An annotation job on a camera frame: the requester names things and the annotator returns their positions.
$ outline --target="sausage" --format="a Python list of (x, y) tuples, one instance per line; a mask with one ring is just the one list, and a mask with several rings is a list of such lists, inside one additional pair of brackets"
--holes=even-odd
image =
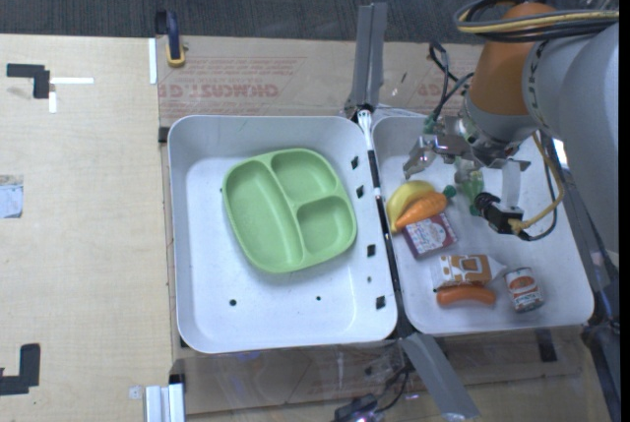
[(493, 305), (496, 301), (496, 294), (480, 285), (457, 285), (440, 289), (437, 291), (436, 298), (440, 305), (450, 305), (462, 300), (474, 300), (486, 305)]

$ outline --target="green divided plate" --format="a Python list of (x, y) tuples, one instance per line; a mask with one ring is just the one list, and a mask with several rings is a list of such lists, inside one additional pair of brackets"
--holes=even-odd
[(331, 164), (306, 149), (267, 152), (232, 166), (222, 184), (229, 222), (247, 258), (273, 273), (343, 253), (356, 218)]

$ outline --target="can label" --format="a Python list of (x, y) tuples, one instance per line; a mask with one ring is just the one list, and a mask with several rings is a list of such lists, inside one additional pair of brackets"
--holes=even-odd
[(508, 271), (503, 275), (508, 286), (514, 310), (518, 313), (528, 312), (541, 307), (544, 303), (534, 272), (529, 267)]

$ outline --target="toy banana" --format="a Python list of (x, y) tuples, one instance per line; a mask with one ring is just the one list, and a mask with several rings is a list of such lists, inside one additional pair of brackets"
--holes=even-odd
[(407, 181), (399, 186), (385, 203), (385, 213), (390, 222), (390, 229), (396, 230), (396, 220), (405, 209), (414, 201), (422, 198), (431, 191), (435, 191), (433, 185), (426, 181)]

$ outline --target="robotic arm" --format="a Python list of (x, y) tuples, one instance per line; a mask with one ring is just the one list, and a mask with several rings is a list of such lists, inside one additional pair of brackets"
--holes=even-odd
[[(529, 163), (513, 156), (541, 130), (563, 142), (604, 246), (618, 253), (618, 12), (557, 12), (539, 2), (507, 2), (513, 7), (500, 23), (470, 26), (491, 40), (483, 47), (463, 108), (458, 116), (431, 120), (409, 153), (405, 175), (426, 168), (436, 154), (449, 163), (465, 161), (469, 171), (505, 170), (515, 162), (524, 170)], [(477, 2), (456, 15), (461, 29), (468, 29), (467, 18), (480, 7)], [(488, 205), (487, 196), (478, 199), (479, 207), (484, 200)], [(482, 214), (490, 225), (500, 233), (519, 234), (510, 224), (518, 223), (521, 211), (492, 205), (495, 215)]]

